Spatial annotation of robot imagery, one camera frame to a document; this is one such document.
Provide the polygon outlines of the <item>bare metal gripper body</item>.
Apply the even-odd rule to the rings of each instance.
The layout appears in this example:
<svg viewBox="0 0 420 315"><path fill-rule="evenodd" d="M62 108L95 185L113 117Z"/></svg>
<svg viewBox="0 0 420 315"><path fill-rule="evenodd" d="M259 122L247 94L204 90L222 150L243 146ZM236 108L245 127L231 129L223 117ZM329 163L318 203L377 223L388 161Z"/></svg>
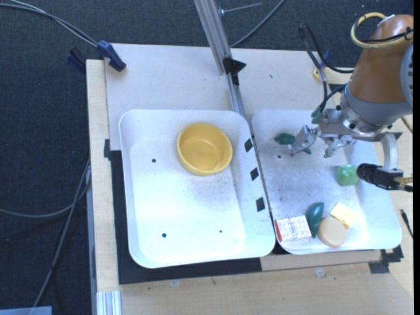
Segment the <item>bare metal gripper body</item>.
<svg viewBox="0 0 420 315"><path fill-rule="evenodd" d="M318 124L318 136L328 143L352 144L374 141L394 122L392 104L360 100L350 93L341 96L340 109L326 109Z"/></svg>

